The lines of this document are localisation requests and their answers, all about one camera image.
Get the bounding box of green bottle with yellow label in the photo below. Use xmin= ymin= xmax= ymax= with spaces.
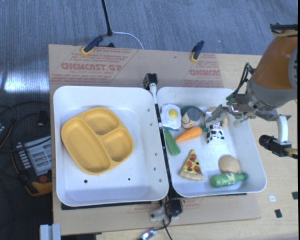
xmin=209 ymin=172 xmax=249 ymax=189

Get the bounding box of black and white milk carton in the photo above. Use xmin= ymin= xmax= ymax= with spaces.
xmin=205 ymin=120 xmax=226 ymax=144

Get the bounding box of small can with grey lid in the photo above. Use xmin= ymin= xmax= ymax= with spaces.
xmin=181 ymin=108 xmax=202 ymax=130

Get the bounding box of orange carrot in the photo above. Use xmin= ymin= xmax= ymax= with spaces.
xmin=174 ymin=126 xmax=204 ymax=144

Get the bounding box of pizza slice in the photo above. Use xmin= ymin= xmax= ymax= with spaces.
xmin=178 ymin=149 xmax=206 ymax=182

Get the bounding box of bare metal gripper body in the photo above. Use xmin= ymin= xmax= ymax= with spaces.
xmin=226 ymin=93 xmax=276 ymax=121

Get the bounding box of brown cardboard board, red print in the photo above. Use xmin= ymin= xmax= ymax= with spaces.
xmin=47 ymin=43 xmax=262 ymax=236

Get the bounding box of white and yellow fried egg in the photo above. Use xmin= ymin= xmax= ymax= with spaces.
xmin=160 ymin=103 xmax=183 ymax=132

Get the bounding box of green pea pod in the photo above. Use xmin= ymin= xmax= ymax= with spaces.
xmin=163 ymin=129 xmax=182 ymax=157

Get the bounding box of black block with thin wires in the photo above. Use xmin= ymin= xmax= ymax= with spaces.
xmin=142 ymin=72 xmax=159 ymax=89
xmin=163 ymin=198 xmax=184 ymax=218

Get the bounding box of yellow divided plate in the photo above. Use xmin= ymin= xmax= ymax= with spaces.
xmin=60 ymin=106 xmax=135 ymax=176

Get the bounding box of tan bread roll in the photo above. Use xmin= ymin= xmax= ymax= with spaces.
xmin=217 ymin=154 xmax=241 ymax=175

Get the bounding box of black cylinder on white bracket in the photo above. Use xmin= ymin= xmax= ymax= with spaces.
xmin=258 ymin=114 xmax=294 ymax=158

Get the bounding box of white plastic tray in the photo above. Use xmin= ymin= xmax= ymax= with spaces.
xmin=155 ymin=86 xmax=268 ymax=199
xmin=52 ymin=85 xmax=170 ymax=208

